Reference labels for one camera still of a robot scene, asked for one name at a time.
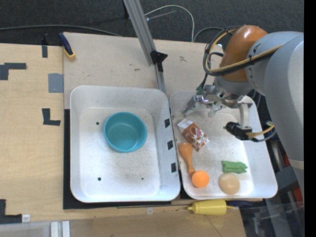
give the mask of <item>toy orange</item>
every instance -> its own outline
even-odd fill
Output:
[[[209,176],[203,170],[198,170],[192,175],[192,183],[197,188],[204,188],[209,183]]]

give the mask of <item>blue bowl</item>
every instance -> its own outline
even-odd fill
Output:
[[[129,112],[110,115],[104,123],[103,133],[109,146],[120,153],[141,148],[147,138],[144,122]]]

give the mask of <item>black tape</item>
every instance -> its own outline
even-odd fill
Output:
[[[0,224],[21,223],[22,214],[6,215],[5,214],[5,199],[0,199]]]
[[[173,141],[172,140],[168,141],[167,145],[168,145],[168,150],[172,149],[173,148]]]
[[[167,128],[168,126],[170,126],[170,119],[169,118],[164,120],[164,127]]]
[[[174,163],[171,164],[171,173],[176,172],[176,171],[177,171],[177,165],[174,162]]]
[[[9,69],[26,69],[26,63],[4,63],[0,65],[0,80],[8,80]]]
[[[47,46],[42,45],[41,46],[41,56],[42,58],[47,58],[48,57],[48,51],[47,51]]]
[[[43,112],[43,118],[44,118],[43,124],[60,126],[60,120],[51,120],[50,119],[50,109],[49,108],[43,108],[42,112]]]
[[[9,69],[4,65],[0,65],[0,80],[8,80],[9,78]]]
[[[4,63],[8,69],[26,69],[26,63]]]

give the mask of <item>aluminum rod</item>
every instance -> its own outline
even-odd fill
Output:
[[[136,32],[137,38],[141,44],[145,58],[149,66],[153,65],[153,60],[151,58],[151,52],[156,51],[156,47],[153,41],[153,37],[148,27],[144,11],[141,7],[139,0],[123,0],[126,10],[129,14],[130,20],[133,24],[134,30]],[[163,73],[158,71],[158,66],[155,64],[156,69],[156,79],[157,87],[162,92],[165,91],[165,84]]]

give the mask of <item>egg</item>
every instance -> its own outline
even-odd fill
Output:
[[[228,195],[234,195],[240,189],[240,181],[232,173],[221,174],[218,178],[218,185],[222,192]]]

